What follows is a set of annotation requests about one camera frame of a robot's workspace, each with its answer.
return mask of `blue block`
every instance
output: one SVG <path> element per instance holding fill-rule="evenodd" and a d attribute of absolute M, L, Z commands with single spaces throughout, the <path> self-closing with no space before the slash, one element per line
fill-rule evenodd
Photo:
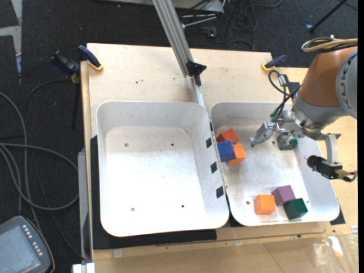
<path fill-rule="evenodd" d="M 233 142 L 231 140 L 217 143 L 217 149 L 222 162 L 234 160 L 237 158 L 234 152 Z"/>

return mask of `green block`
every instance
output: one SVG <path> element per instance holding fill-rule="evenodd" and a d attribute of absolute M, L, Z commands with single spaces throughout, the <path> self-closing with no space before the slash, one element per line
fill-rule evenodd
<path fill-rule="evenodd" d="M 308 213 L 305 202 L 302 198 L 292 199 L 283 205 L 289 220 L 300 218 Z"/>

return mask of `white tray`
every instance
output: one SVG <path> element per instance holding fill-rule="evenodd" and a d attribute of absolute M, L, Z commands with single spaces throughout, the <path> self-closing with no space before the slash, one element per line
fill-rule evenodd
<path fill-rule="evenodd" d="M 226 194 L 233 217 L 242 225 L 259 226 L 289 222 L 331 221 L 340 208 L 330 180 L 307 166 L 311 155 L 321 156 L 317 142 L 303 138 L 292 151 L 281 151 L 277 135 L 251 147 L 253 137 L 279 104 L 275 103 L 219 103 L 212 107 L 211 120 L 216 136 L 234 129 L 243 144 L 246 159 L 240 165 L 222 163 Z M 257 215 L 254 199 L 259 194 L 271 194 L 280 186 L 291 185 L 296 198 L 303 198 L 308 213 L 289 220 L 282 206 L 269 216 Z"/>
<path fill-rule="evenodd" d="M 101 223 L 109 234 L 215 229 L 227 222 L 222 175 L 211 169 L 218 158 L 204 108 L 194 102 L 110 101 L 96 117 Z"/>

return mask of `purple block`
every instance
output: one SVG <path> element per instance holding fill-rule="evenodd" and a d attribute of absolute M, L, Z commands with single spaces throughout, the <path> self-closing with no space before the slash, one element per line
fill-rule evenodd
<path fill-rule="evenodd" d="M 281 186 L 281 187 L 276 188 L 272 192 L 272 195 L 274 195 L 274 200 L 275 200 L 276 206 L 283 205 L 283 204 L 289 202 L 289 200 L 296 199 L 296 196 L 290 185 Z"/>

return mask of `wooden tabletop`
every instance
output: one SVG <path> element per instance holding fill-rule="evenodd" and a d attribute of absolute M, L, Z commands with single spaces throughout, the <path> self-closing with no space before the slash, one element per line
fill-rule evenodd
<path fill-rule="evenodd" d="M 90 139 L 97 134 L 95 115 L 101 103 L 111 100 L 188 102 L 195 99 L 191 80 L 181 74 L 171 48 L 116 44 L 88 44 L 87 48 L 104 64 L 104 69 L 97 72 L 89 68 L 86 62 L 81 62 L 84 141 L 90 194 Z M 282 101 L 282 95 L 272 87 L 267 73 L 261 68 L 262 64 L 272 59 L 270 53 L 210 49 L 191 49 L 191 53 L 195 62 L 207 66 L 206 71 L 201 74 L 201 80 L 208 113 L 212 106 L 219 102 Z M 291 82 L 302 82 L 307 69 L 280 68 L 279 71 L 287 74 Z M 338 140 L 339 160 L 345 170 L 357 169 L 357 121 L 351 117 L 343 117 L 327 127 L 324 132 L 342 134 Z M 319 146 L 322 156 L 325 157 L 324 143 L 319 142 Z M 330 222 L 309 222 L 257 227 L 230 227 L 226 224 L 217 229 L 217 240 L 214 242 L 131 247 L 120 250 L 120 254 L 122 251 L 123 257 L 145 256 L 147 259 L 146 256 L 165 254 L 169 250 L 168 252 L 184 252 L 195 258 L 195 250 L 203 256 L 206 250 L 213 249 L 217 250 L 214 254 L 223 258 L 226 251 L 221 250 L 220 256 L 220 247 L 285 241 L 295 235 L 312 238 L 351 234 L 352 226 L 358 227 L 357 181 L 346 183 L 335 180 L 332 184 L 345 217 L 345 224 L 332 226 Z M 110 272 L 116 272 L 117 265 L 113 263 L 115 254 L 119 255 L 118 251 L 91 252 L 96 267 L 100 264 L 103 270 L 109 268 Z M 128 266 L 134 269 L 133 272 L 144 272 L 144 269 L 138 271 L 137 264 Z"/>

